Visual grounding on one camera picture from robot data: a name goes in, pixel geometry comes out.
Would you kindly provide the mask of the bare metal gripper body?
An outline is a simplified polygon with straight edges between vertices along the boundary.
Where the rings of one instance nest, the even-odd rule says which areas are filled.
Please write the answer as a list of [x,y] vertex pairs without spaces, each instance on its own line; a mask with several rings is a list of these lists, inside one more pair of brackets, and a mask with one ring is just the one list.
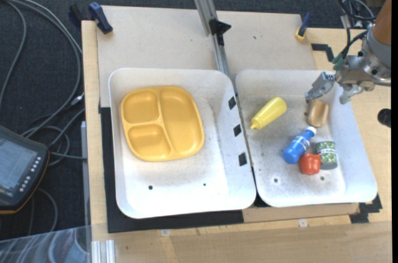
[[376,86],[391,87],[391,68],[377,57],[348,55],[335,79],[344,87],[372,91]]

